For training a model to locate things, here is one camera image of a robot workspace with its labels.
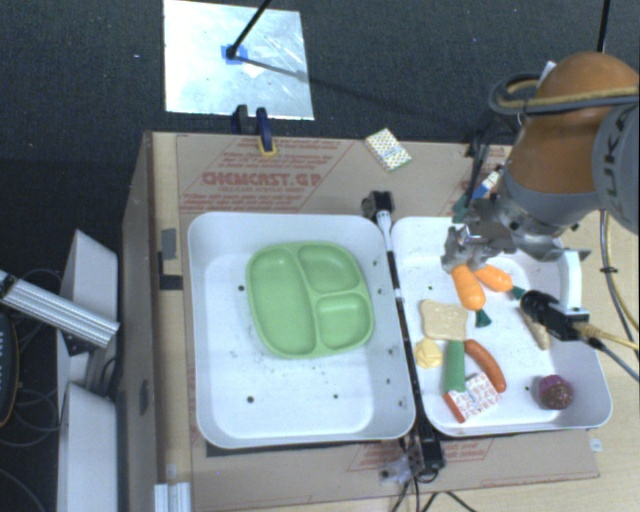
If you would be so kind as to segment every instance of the white tray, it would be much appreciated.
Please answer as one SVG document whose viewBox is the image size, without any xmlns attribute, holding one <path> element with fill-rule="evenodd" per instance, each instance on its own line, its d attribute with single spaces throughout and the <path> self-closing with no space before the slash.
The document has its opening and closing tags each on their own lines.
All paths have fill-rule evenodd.
<svg viewBox="0 0 640 512">
<path fill-rule="evenodd" d="M 284 359 L 262 344 L 245 286 L 251 255 L 269 245 L 325 241 L 358 262 L 374 331 L 349 352 Z M 370 221 L 342 215 L 207 213 L 188 234 L 196 411 L 222 448 L 395 439 L 415 419 L 384 241 Z"/>
<path fill-rule="evenodd" d="M 392 240 L 409 337 L 414 346 L 423 337 L 418 310 L 424 299 L 459 304 L 451 280 L 440 265 L 448 218 L 405 218 L 394 225 Z M 568 307 L 580 306 L 581 272 L 577 253 L 567 251 L 554 263 L 539 263 L 518 251 L 499 256 L 491 263 L 513 277 L 515 285 L 549 293 Z M 493 320 L 475 328 L 469 315 L 467 335 L 484 345 L 500 364 L 507 381 L 501 402 L 492 409 L 460 424 L 442 398 L 442 367 L 418 368 L 418 378 L 427 416 L 441 432 L 451 436 L 473 436 L 591 428 L 605 423 L 611 414 L 611 397 L 595 351 L 581 342 L 553 340 L 551 349 L 538 348 L 518 314 L 518 302 L 505 293 L 486 290 L 485 311 Z M 444 349 L 445 342 L 438 344 Z M 479 367 L 465 358 L 467 374 Z M 535 381 L 557 373 L 574 387 L 574 401 L 564 411 L 542 409 L 534 398 Z"/>
</svg>

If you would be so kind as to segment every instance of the black rod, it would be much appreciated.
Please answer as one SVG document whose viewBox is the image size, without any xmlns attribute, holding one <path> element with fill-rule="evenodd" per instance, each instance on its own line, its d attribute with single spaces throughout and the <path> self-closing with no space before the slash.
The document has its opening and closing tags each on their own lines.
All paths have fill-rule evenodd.
<svg viewBox="0 0 640 512">
<path fill-rule="evenodd" d="M 244 41 L 244 38 L 247 37 L 247 35 L 249 35 L 249 32 L 251 32 L 251 29 L 258 22 L 258 20 L 260 19 L 260 16 L 262 16 L 262 13 L 267 9 L 267 7 L 269 7 L 270 3 L 271 3 L 271 0 L 264 0 L 264 2 L 262 2 L 262 5 L 258 7 L 258 10 L 253 15 L 253 18 L 251 18 L 247 26 L 244 27 L 244 30 L 238 36 L 238 39 L 236 39 L 236 42 L 233 43 L 231 46 L 229 46 L 229 48 L 227 48 L 227 51 L 226 51 L 227 59 L 231 60 L 236 58 L 236 53 L 238 53 L 238 48 L 240 48 L 242 41 Z"/>
<path fill-rule="evenodd" d="M 604 0 L 602 4 L 602 15 L 600 16 L 600 34 L 598 35 L 598 47 L 597 51 L 604 53 L 604 40 L 607 35 L 607 23 L 609 22 L 609 8 L 611 7 L 611 0 Z"/>
</svg>

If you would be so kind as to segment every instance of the dark floor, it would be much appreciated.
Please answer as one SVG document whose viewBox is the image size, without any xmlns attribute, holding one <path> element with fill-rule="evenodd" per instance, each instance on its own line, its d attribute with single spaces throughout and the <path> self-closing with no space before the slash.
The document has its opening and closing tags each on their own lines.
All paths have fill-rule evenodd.
<svg viewBox="0 0 640 512">
<path fill-rule="evenodd" d="M 316 117 L 274 122 L 276 134 L 362 138 L 387 126 L 400 139 L 453 142 L 473 129 L 500 78 L 594 50 L 602 2 L 282 0 L 272 7 L 301 12 Z M 143 130 L 228 132 L 226 118 L 165 112 L 162 24 L 161 0 L 0 3 L 0 269 L 61 271 L 76 228 L 118 250 Z M 607 53 L 637 70 L 639 48 L 640 2 L 613 2 Z M 55 387 L 51 331 L 24 352 L 25 388 Z M 44 401 L 29 414 L 51 421 Z M 0 430 L 0 441 L 38 438 L 15 424 Z M 56 459 L 55 433 L 27 448 L 0 444 L 0 469 L 26 483 L 46 510 L 55 509 Z M 0 510 L 37 509 L 0 473 Z"/>
</svg>

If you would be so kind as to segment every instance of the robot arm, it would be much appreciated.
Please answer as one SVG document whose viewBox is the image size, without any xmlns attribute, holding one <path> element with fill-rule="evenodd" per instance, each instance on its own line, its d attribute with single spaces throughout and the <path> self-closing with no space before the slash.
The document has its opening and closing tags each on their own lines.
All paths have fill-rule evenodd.
<svg viewBox="0 0 640 512">
<path fill-rule="evenodd" d="M 516 249 L 554 260 L 562 254 L 557 238 L 596 209 L 637 234 L 637 86 L 633 69 L 601 53 L 558 64 L 538 85 L 535 106 L 522 109 L 528 117 L 496 194 L 471 201 L 464 225 L 450 228 L 443 268 L 473 270 Z M 564 97 L 577 100 L 555 101 Z"/>
</svg>

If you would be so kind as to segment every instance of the toy hot dog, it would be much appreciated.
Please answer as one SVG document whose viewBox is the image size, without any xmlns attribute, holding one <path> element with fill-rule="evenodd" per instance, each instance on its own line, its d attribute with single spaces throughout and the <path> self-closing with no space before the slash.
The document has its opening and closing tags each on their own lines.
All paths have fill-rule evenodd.
<svg viewBox="0 0 640 512">
<path fill-rule="evenodd" d="M 503 393 L 507 389 L 507 381 L 504 378 L 500 366 L 498 366 L 498 363 L 486 348 L 476 340 L 466 340 L 464 342 L 464 351 L 471 359 L 478 363 L 482 371 L 487 374 L 491 384 L 493 384 L 493 387 L 496 388 L 498 393 Z"/>
</svg>

